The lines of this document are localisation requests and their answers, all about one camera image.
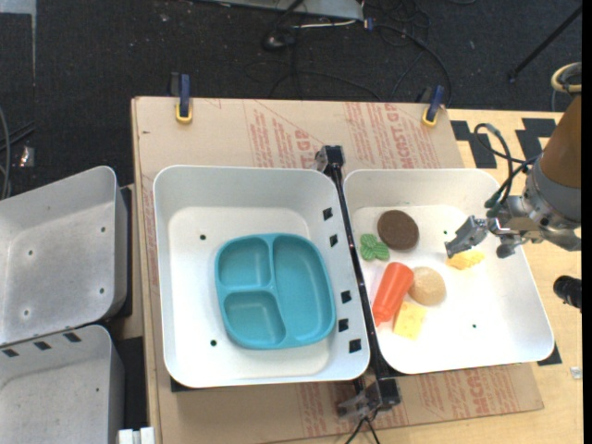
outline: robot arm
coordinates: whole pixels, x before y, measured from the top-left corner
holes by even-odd
[[[581,226],[581,133],[582,96],[577,95],[553,131],[545,150],[529,169],[522,195],[506,196],[500,191],[486,201],[487,218],[469,216],[445,243],[448,257],[469,250],[488,233],[500,239],[499,258],[514,253],[517,245],[528,241],[550,241],[564,250],[582,249],[574,231]],[[526,162],[510,174],[508,180],[525,170]]]

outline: white plastic tray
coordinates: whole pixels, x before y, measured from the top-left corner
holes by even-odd
[[[208,388],[348,380],[365,371],[364,314],[328,177],[306,169],[171,166],[154,180],[154,210],[164,355],[175,380]],[[301,235],[322,254],[338,321],[325,339],[255,351],[228,337],[216,297],[216,253],[226,241],[263,233]]]
[[[392,321],[376,329],[380,350],[396,370],[419,374],[534,362],[551,354],[553,334],[521,248],[500,260],[500,241],[489,235],[476,247],[486,257],[480,264],[465,270],[445,265],[444,242],[470,214],[485,218],[483,204],[498,186],[478,169],[359,170],[345,179],[356,242],[364,233],[377,235],[383,212],[405,211],[418,224],[419,243],[407,253],[391,250],[390,261],[430,266],[446,283],[446,299],[426,308],[416,340],[395,335]],[[386,263],[361,263],[372,302]],[[405,301],[414,302],[409,295]]]
[[[114,315],[127,258],[127,209],[108,166],[0,202],[0,346]]]
[[[100,326],[0,349],[0,442],[115,444],[123,381],[123,365]]]

